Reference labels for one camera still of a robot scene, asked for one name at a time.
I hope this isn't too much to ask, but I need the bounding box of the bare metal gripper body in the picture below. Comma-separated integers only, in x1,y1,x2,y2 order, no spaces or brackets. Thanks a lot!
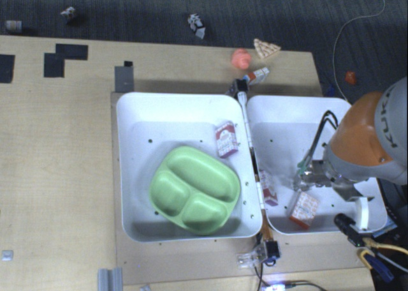
308,159,374,202

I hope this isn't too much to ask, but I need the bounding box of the orange and white carton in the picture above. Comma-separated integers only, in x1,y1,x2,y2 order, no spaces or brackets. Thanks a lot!
288,191,321,230

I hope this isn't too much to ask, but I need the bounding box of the red and white carton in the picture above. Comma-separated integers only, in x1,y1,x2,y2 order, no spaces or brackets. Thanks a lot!
258,169,279,207
244,66,270,86
214,120,240,159

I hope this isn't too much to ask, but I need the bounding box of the white plastic tray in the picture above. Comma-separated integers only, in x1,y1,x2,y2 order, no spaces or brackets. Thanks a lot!
115,91,263,244
246,94,389,235

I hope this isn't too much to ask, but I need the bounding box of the thin black and white rod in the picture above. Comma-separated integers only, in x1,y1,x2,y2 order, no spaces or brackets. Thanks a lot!
237,91,266,218

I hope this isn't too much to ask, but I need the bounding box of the green divided plate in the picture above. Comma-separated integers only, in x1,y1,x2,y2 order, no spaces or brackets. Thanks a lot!
148,145,242,237

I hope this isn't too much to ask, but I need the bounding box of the beige pizza slice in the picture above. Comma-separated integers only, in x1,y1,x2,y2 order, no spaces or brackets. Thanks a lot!
252,38,282,59

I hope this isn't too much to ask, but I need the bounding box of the pink toy doughnut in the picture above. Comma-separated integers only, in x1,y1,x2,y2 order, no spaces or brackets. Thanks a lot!
231,48,252,70

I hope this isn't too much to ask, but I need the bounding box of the black and white carton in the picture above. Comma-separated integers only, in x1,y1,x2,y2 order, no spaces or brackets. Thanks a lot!
187,13,207,40

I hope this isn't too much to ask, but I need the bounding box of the black cylinder on white bracket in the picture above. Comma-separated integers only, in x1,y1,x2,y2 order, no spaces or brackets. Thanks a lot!
333,196,372,247

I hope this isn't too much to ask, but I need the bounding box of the black block with thin wires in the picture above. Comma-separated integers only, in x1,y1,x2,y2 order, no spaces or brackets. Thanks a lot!
233,78,250,94
263,239,282,261

